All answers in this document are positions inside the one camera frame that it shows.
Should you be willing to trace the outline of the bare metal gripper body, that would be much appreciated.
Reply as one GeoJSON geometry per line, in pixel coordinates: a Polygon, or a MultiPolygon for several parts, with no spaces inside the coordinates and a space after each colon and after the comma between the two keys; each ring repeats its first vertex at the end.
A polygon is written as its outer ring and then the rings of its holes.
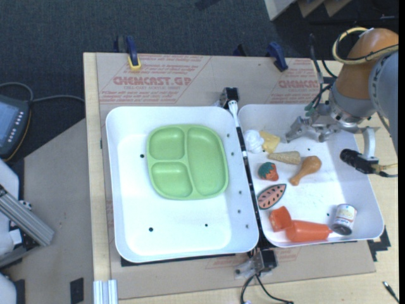
{"type": "Polygon", "coordinates": [[[329,130],[332,134],[340,131],[359,134],[362,131],[359,123],[363,119],[352,116],[336,104],[320,103],[308,111],[308,117],[312,119],[311,126],[316,133],[320,130],[329,130]]]}

